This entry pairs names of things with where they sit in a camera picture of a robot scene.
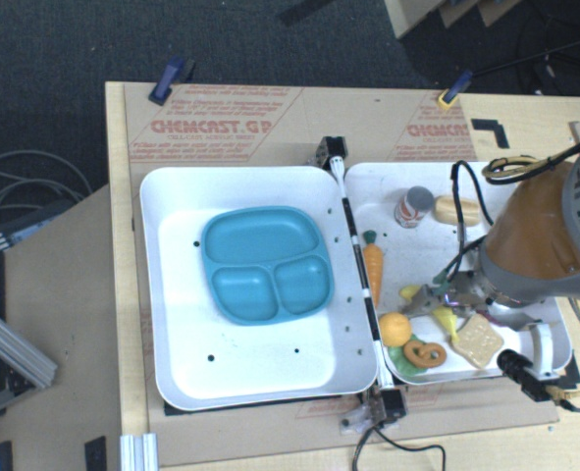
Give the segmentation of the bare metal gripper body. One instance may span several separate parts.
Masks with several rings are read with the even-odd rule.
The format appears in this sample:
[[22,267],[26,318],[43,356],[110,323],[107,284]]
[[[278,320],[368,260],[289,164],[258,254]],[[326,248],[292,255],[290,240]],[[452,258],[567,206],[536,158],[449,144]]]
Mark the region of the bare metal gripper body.
[[458,315],[475,312],[492,324],[516,332],[541,323],[540,318],[532,317],[523,310],[520,300],[514,300],[497,290],[481,272],[458,273],[450,282],[443,302]]

